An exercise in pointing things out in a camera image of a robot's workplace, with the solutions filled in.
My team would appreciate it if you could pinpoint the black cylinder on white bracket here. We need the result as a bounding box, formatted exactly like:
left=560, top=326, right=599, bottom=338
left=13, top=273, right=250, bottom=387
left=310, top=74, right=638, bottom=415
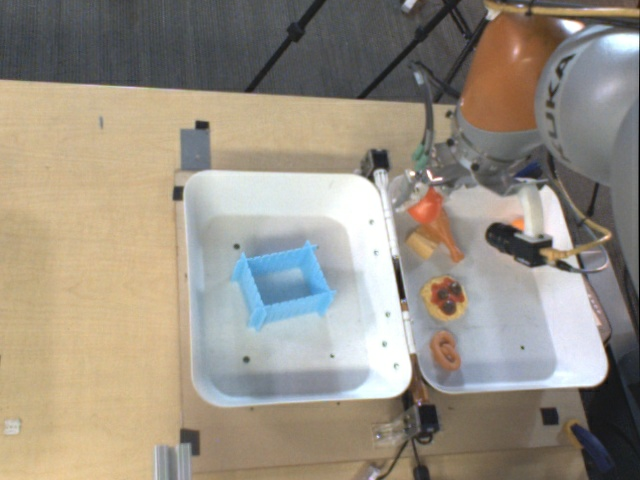
left=484, top=180, right=555, bottom=269

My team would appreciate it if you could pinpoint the yellow toy pizza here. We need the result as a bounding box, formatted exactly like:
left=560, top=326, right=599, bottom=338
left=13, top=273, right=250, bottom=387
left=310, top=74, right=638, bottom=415
left=419, top=274, right=470, bottom=323

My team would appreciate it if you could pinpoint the tan toy bread piece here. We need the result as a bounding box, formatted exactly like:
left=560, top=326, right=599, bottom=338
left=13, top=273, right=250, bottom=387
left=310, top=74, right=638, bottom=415
left=404, top=230, right=436, bottom=261

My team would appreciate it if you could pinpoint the blue square plastic frame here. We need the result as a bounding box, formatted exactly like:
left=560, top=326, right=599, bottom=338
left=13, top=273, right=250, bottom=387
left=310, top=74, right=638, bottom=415
left=229, top=240, right=337, bottom=333

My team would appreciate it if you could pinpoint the orange red toy piece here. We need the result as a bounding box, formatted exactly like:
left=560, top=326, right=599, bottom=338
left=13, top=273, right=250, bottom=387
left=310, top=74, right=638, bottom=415
left=407, top=187, right=445, bottom=224

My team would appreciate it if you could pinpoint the orange toy pretzel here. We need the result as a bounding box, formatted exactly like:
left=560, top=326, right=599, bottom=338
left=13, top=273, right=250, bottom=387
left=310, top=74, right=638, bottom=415
left=429, top=330, right=462, bottom=372

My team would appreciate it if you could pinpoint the white plastic tray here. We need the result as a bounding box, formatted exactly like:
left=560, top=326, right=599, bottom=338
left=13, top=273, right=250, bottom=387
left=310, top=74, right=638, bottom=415
left=392, top=177, right=610, bottom=395
left=182, top=169, right=414, bottom=409

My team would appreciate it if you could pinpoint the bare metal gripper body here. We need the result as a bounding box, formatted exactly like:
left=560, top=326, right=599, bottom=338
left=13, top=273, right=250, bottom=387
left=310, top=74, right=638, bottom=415
left=424, top=140, right=532, bottom=197

